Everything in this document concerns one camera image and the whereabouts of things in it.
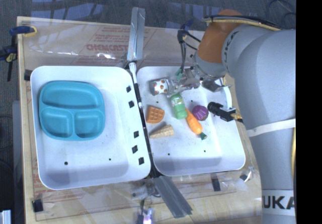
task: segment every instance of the toy food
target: toy food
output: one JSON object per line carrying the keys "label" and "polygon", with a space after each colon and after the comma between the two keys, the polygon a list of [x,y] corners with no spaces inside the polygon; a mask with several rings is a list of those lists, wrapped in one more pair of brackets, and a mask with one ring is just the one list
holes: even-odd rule
{"label": "toy food", "polygon": [[177,93],[170,97],[171,105],[175,111],[176,119],[184,119],[187,117],[187,112],[185,110],[185,102],[182,96]]}
{"label": "toy food", "polygon": [[165,111],[153,106],[149,106],[146,114],[146,122],[150,124],[157,124],[163,120]]}
{"label": "toy food", "polygon": [[199,134],[201,139],[206,139],[207,135],[205,135],[202,132],[202,125],[200,124],[200,122],[198,121],[198,119],[186,108],[186,111],[188,113],[188,117],[186,118],[187,123],[190,127],[190,129],[195,133],[195,134]]}
{"label": "toy food", "polygon": [[166,125],[159,129],[158,131],[155,131],[150,134],[150,138],[160,138],[165,136],[172,136],[175,134],[175,131],[171,125]]}
{"label": "toy food", "polygon": [[209,111],[205,106],[197,105],[192,109],[192,114],[200,121],[206,120]]}

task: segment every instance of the plastic carrot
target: plastic carrot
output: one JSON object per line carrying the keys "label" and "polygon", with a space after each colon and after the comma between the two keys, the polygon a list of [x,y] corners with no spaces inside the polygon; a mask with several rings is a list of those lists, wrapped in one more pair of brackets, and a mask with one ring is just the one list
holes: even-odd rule
{"label": "plastic carrot", "polygon": [[186,108],[186,111],[188,113],[188,117],[186,118],[187,123],[190,127],[190,129],[195,133],[195,134],[199,134],[201,139],[206,139],[207,135],[205,135],[202,132],[202,125],[200,124],[200,122],[198,121],[198,119]]}

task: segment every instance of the blue divided plate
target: blue divided plate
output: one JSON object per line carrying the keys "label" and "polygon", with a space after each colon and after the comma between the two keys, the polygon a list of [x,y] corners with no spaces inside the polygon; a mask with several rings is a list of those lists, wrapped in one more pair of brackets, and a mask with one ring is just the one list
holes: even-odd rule
{"label": "blue divided plate", "polygon": [[93,85],[75,81],[51,81],[39,97],[40,125],[51,138],[90,140],[105,127],[102,93]]}

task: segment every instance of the purple toy vegetable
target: purple toy vegetable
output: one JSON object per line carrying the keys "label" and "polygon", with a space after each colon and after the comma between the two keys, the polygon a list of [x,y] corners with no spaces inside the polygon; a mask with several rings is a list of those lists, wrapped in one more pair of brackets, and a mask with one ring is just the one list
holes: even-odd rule
{"label": "purple toy vegetable", "polygon": [[200,121],[205,120],[208,117],[209,111],[206,107],[197,105],[192,109],[192,114]]}

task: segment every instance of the green toy bottle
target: green toy bottle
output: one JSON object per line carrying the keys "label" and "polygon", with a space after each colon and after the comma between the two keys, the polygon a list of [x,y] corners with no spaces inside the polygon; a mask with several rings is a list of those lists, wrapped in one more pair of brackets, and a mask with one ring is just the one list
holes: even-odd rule
{"label": "green toy bottle", "polygon": [[170,100],[171,100],[171,105],[175,110],[175,116],[177,119],[184,119],[188,117],[185,102],[179,93],[172,95],[170,97]]}

